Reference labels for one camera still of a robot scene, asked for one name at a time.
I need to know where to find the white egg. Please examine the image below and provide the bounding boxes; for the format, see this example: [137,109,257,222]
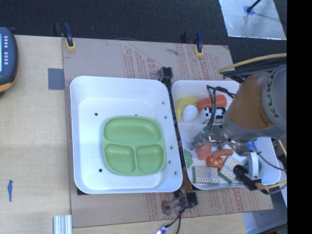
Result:
[182,104,199,123]

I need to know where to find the black block with thin wires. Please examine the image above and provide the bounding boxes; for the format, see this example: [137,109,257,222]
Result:
[156,66,174,83]
[161,191,198,215]

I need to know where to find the orange carrot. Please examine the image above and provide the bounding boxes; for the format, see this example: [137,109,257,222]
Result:
[195,94,228,112]

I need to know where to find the green grapes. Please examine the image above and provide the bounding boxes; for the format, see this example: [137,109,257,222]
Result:
[183,149,194,170]

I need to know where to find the green divided plate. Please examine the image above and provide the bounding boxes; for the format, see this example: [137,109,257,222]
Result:
[101,115,167,176]

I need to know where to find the yellow banana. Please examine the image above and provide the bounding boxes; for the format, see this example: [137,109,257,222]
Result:
[175,96,198,123]

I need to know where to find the white plastic tray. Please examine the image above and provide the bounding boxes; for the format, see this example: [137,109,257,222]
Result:
[171,79,281,191]
[69,76,184,195]

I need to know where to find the pink toy meat slice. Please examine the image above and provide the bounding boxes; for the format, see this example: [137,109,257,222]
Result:
[195,142,213,161]

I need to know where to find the green broccoli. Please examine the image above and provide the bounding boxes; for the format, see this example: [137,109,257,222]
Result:
[244,159,263,173]

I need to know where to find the orange red sausage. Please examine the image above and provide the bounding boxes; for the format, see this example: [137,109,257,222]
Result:
[211,148,234,158]

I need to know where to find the black cylinder on white bracket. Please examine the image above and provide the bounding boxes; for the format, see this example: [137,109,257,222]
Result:
[233,151,263,192]

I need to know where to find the thin black and white rod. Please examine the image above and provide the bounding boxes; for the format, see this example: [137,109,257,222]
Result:
[162,78,189,195]

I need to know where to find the black spotted white carton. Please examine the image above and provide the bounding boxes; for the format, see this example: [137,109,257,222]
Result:
[201,106,227,125]

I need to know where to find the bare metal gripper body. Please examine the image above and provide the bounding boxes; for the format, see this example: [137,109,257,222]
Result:
[207,123,244,156]

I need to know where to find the orange patterned white green carton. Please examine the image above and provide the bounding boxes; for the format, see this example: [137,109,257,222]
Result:
[191,165,220,186]
[217,155,242,184]

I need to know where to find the brown cardboard board red print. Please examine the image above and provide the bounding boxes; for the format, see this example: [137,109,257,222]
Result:
[62,38,275,229]

